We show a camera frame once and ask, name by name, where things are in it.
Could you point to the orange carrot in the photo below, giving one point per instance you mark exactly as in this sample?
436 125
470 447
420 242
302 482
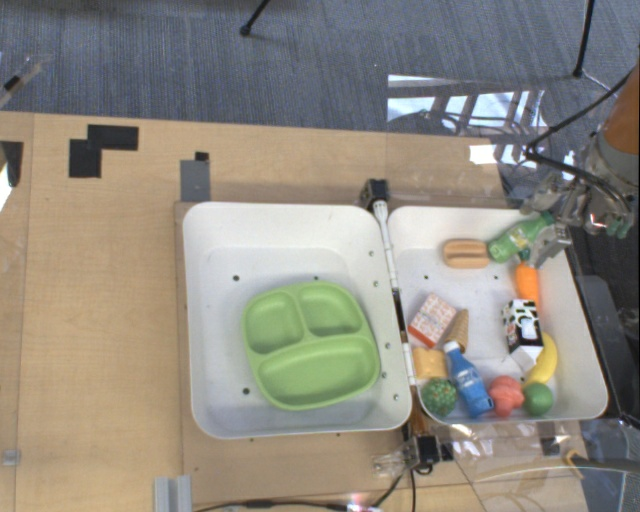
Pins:
527 282

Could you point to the green plastic bottle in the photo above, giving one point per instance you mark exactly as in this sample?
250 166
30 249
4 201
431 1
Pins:
512 241

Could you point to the green divided plate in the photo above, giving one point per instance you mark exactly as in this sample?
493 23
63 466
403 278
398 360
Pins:
310 350

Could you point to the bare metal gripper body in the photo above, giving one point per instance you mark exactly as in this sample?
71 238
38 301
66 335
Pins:
595 205

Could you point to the yellow cheese wedge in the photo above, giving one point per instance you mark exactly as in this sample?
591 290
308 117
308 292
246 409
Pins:
429 363

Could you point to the thin black and white rod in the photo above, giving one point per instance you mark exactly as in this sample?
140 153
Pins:
389 250

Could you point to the green lime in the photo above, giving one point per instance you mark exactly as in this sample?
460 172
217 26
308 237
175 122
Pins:
538 399

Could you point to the tan ice cream cone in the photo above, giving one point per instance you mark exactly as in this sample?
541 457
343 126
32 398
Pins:
459 327

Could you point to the blue bottle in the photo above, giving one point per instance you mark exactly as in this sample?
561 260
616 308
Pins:
469 382

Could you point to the pink toy shrimp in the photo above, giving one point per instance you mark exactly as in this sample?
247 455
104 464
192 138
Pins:
506 395

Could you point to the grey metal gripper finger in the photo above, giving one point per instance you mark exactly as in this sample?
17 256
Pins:
552 243
539 201

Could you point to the orange and white carton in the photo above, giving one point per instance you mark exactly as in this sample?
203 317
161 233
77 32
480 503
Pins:
431 320

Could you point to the black and white carton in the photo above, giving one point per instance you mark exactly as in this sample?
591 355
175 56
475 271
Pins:
522 325

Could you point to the white plastic tray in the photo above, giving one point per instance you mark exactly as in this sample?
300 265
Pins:
480 295
225 325

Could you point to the green ball with orange dots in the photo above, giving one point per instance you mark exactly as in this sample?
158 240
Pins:
439 397

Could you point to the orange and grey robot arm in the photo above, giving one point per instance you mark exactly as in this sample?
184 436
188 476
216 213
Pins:
622 125

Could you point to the tan bread bun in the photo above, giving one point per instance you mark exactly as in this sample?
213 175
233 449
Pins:
466 254

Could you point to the yellow banana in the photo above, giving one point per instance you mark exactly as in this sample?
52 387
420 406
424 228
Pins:
546 362

